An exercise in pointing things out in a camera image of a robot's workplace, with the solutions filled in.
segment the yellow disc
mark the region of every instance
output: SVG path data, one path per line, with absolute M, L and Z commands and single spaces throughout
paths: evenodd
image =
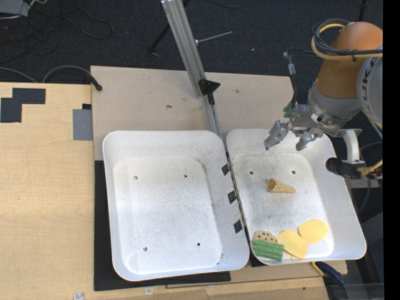
M 317 243 L 325 239 L 328 234 L 328 226 L 319 219 L 307 221 L 299 226 L 299 233 L 307 243 Z
M 277 243 L 283 244 L 287 253 L 301 259 L 306 257 L 308 244 L 298 233 L 292 230 L 284 230 L 277 235 L 276 239 Z

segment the black clamp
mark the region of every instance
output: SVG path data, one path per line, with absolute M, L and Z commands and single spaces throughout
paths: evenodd
M 199 87 L 203 96 L 207 95 L 209 104 L 215 104 L 213 92 L 221 85 L 221 83 L 200 79 Z

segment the white tray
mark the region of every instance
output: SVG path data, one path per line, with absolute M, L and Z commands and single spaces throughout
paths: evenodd
M 257 257 L 264 264 L 359 259 L 366 242 L 343 177 L 329 172 L 325 163 L 336 157 L 327 136 L 296 151 L 299 138 L 289 133 L 268 151 L 265 129 L 236 129 L 226 140 L 233 173 L 250 239 L 258 230 L 277 236 L 282 230 L 298 231 L 311 219 L 323 220 L 327 237 L 309 244 L 305 259 L 284 252 L 282 261 Z M 267 181 L 275 178 L 295 187 L 294 194 L 267 192 Z
M 249 247 L 222 140 L 114 131 L 103 142 L 112 263 L 125 280 L 242 268 Z

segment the wooden table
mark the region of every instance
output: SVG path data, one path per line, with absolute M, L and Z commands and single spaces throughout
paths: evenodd
M 92 71 L 106 90 L 109 75 L 100 69 Z M 290 86 L 285 77 L 266 79 Z M 0 299 L 63 300 L 74 299 L 74 294 L 76 299 L 113 300 L 328 299 L 322 277 L 307 263 L 246 266 L 231 272 L 230 282 L 213 286 L 94 291 L 94 160 L 99 138 L 74 140 L 73 110 L 91 104 L 95 89 L 1 82 L 0 98 L 11 98 L 13 88 L 45 89 L 46 103 L 23 104 L 21 122 L 0 123 Z M 222 122 L 226 111 L 220 112 Z M 93 121 L 95 129 L 98 122 Z M 345 261 L 330 265 L 347 272 Z

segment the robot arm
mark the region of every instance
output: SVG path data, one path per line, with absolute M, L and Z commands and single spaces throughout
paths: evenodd
M 341 30 L 330 46 L 320 33 L 332 27 Z M 360 161 L 357 136 L 361 130 L 342 129 L 360 111 L 382 129 L 383 124 L 383 30 L 368 22 L 331 19 L 313 28 L 311 47 L 324 62 L 312 84 L 306 104 L 294 103 L 289 122 L 276 121 L 265 139 L 268 150 L 291 131 L 299 137 L 298 151 L 324 133 L 341 137 L 347 146 L 347 159 L 331 158 L 328 170 L 346 178 L 361 178 L 371 172 Z

